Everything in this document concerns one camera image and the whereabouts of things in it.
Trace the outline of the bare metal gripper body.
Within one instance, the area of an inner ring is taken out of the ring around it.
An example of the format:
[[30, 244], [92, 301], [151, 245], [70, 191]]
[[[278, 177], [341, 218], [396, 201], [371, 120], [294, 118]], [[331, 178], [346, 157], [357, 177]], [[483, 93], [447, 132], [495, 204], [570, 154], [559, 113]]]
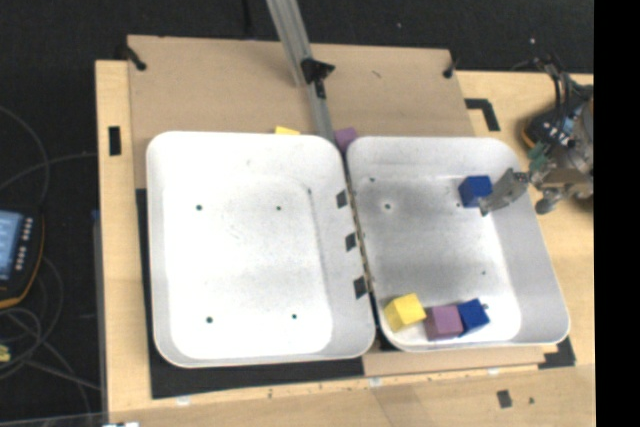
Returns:
[[533, 157], [529, 164], [531, 184], [543, 201], [589, 199], [593, 195], [593, 162], [577, 149], [555, 149]]

